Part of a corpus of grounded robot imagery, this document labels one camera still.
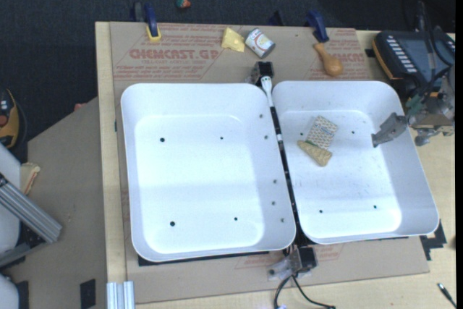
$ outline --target wire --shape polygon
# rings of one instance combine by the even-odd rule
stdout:
[[[280,295],[280,292],[281,290],[283,289],[283,287],[286,285],[286,283],[288,283],[288,281],[292,278],[294,283],[296,284],[296,287],[298,288],[298,290],[300,291],[301,295],[310,303],[314,304],[314,305],[318,305],[318,306],[321,306],[322,308],[325,308],[325,309],[336,309],[335,306],[333,305],[327,305],[327,304],[323,304],[321,302],[316,302],[314,300],[311,300],[306,294],[305,292],[302,290],[301,286],[299,285],[299,282],[296,280],[296,276],[298,275],[300,271],[296,272],[295,274],[292,274],[291,276],[285,278],[283,281],[280,282],[280,284],[278,285],[276,291],[275,291],[275,297],[273,299],[273,308],[274,309],[279,309],[279,305],[278,305],[278,296]]]

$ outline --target yellow block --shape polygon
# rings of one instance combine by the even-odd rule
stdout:
[[[245,51],[245,38],[239,33],[227,27],[222,38],[222,48],[230,48],[234,51]]]

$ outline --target white tray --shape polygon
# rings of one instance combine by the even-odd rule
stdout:
[[[381,82],[281,82],[273,90],[302,231],[337,243],[429,234],[438,213],[407,130],[373,147],[390,113]],[[122,95],[132,242],[149,261],[283,250],[296,226],[265,94],[250,84],[131,85]],[[338,126],[327,166],[298,146]]]
[[[292,206],[262,90],[136,84],[121,108],[140,256],[161,262],[292,243]]]
[[[438,212],[409,130],[374,148],[396,92],[377,81],[281,82],[273,90],[303,232],[328,244],[429,234]],[[325,167],[297,145],[321,115],[338,126]]]

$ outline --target cardboard sheet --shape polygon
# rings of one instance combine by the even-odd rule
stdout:
[[[230,27],[244,37],[255,27],[238,25],[159,24],[162,39],[152,43],[145,25],[111,22],[116,127],[124,216],[127,278],[135,283],[137,303],[178,300],[274,289],[266,267],[282,259],[281,252],[204,261],[140,266],[130,237],[127,167],[120,112],[125,88],[137,82],[244,82],[259,57],[221,47]],[[366,57],[354,29],[328,29],[328,53],[337,56],[344,73],[328,76],[313,44],[310,27],[259,27],[275,44],[265,59],[272,61],[273,83],[284,80],[369,80]],[[397,240],[316,245],[319,266],[301,284],[325,284],[386,276],[419,274],[428,264],[419,237]]]

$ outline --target black electronic device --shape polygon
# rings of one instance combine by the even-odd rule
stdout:
[[[433,31],[429,38],[426,32],[404,32],[385,30],[373,40],[373,50],[384,72],[391,81],[391,86],[399,97],[410,98],[423,89],[438,91],[441,78],[438,73],[455,62],[455,42],[441,29]],[[428,40],[435,51],[436,70],[429,63]]]

